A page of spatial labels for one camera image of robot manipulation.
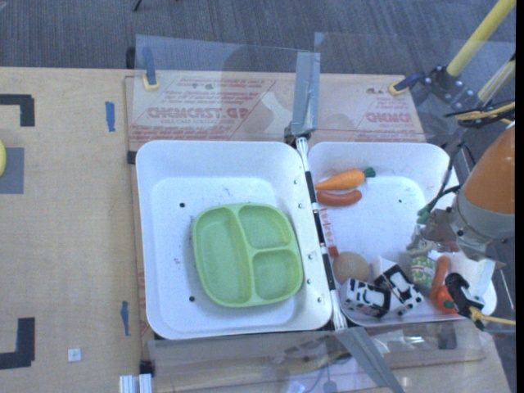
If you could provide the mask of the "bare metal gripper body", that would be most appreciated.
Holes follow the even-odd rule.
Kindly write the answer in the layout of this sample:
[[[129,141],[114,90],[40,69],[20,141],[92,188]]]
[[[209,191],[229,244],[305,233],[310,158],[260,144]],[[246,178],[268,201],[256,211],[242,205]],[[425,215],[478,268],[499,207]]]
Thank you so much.
[[[417,248],[439,253],[460,251],[456,232],[449,224],[447,210],[424,211],[417,220]]]

